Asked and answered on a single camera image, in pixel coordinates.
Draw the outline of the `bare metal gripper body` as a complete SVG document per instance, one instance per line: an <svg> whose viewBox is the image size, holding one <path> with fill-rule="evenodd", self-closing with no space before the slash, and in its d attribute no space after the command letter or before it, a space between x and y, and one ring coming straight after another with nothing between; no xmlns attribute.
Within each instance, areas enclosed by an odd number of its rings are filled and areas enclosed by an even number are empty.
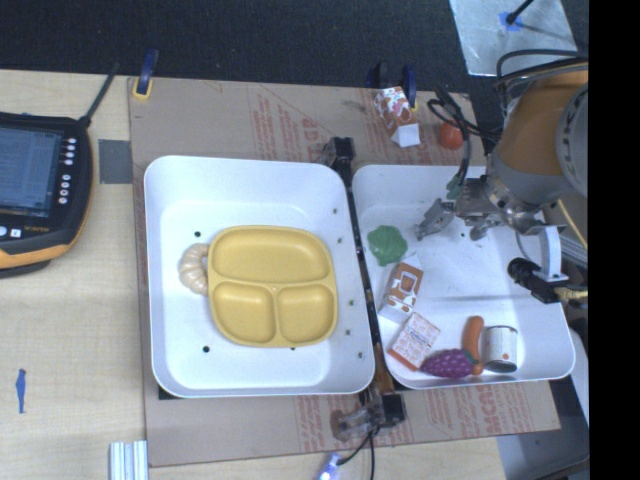
<svg viewBox="0 0 640 480"><path fill-rule="evenodd" d="M506 226L529 234L540 226L540 208L516 197L493 177L467 178L454 205L454 213L471 228L478 221L492 221L494 227Z"/></svg>

